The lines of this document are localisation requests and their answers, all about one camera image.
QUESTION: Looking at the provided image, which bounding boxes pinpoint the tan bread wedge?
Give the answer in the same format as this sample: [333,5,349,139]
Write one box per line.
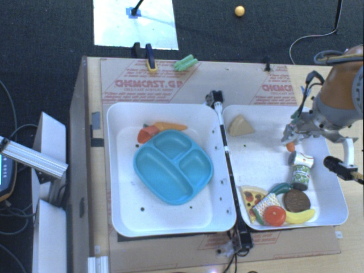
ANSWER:
[227,114,256,138]

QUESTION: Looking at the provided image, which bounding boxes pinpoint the pizza slice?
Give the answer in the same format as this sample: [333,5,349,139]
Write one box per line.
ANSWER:
[239,185,269,224]

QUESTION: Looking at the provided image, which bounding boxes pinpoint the brown biscuit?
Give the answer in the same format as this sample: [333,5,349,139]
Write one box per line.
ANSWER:
[283,188,312,213]

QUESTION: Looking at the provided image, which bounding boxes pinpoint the yellow banana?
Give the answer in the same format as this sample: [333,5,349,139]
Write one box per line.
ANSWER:
[284,208,316,225]

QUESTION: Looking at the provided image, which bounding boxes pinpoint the green bean pods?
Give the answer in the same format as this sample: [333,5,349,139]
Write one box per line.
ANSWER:
[173,54,199,73]

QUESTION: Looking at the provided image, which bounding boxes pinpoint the brown cardboard board red print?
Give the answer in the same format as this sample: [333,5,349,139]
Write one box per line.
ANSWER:
[100,57,342,267]

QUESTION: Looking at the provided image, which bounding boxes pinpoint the white printed can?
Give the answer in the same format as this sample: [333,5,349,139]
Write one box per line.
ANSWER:
[287,151,315,169]

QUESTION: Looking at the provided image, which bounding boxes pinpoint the green printed can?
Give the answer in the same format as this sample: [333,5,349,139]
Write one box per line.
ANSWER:
[291,164,313,192]

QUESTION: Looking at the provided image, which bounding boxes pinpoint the orange carrot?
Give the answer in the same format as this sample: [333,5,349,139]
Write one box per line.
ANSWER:
[153,121,188,132]

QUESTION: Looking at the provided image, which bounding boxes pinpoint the blue divided plate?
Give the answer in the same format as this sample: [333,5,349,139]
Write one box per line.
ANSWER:
[133,129,214,206]

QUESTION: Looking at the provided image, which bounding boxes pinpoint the dark green toy vegetable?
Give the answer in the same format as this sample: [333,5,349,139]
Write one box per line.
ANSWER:
[268,182,293,196]

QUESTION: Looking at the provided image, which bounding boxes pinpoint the black cylinder on white bracket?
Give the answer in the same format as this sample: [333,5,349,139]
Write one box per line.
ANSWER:
[323,136,359,181]

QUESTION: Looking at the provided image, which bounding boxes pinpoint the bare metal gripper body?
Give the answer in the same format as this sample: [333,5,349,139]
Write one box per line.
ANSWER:
[285,110,324,138]

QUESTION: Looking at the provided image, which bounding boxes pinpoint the white plastic tray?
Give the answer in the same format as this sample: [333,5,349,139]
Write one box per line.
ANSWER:
[106,101,237,238]
[222,104,349,231]

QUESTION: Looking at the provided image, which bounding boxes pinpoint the red tomato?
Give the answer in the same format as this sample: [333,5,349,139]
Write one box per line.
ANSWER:
[263,205,287,228]

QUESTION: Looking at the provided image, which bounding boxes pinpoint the patterned packet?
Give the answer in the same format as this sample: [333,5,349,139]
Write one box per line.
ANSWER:
[252,192,282,226]

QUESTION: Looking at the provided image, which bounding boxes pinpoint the thin black and white rod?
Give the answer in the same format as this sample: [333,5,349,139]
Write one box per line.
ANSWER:
[213,101,243,233]

